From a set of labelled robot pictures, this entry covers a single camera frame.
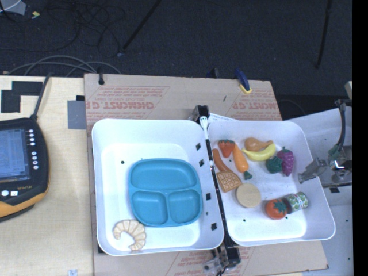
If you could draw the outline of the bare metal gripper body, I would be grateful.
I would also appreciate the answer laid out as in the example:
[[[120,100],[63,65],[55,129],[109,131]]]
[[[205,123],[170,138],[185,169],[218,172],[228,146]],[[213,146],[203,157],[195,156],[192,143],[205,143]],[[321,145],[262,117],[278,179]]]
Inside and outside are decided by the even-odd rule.
[[[337,156],[328,160],[328,167],[321,174],[323,187],[339,187],[352,184],[352,147],[342,147]]]

